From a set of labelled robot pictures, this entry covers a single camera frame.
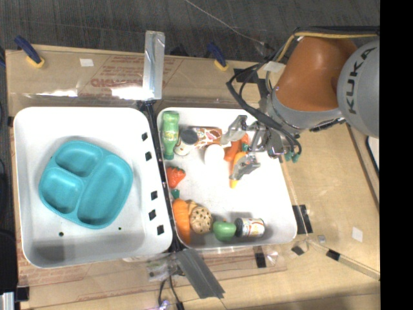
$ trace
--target green bottle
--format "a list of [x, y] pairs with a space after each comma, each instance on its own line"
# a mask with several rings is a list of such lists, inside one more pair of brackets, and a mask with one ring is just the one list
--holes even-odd
[[174, 147], [179, 136], [179, 113], [166, 111], [162, 115], [163, 125], [161, 139], [164, 146], [163, 157], [166, 160], [174, 159]]

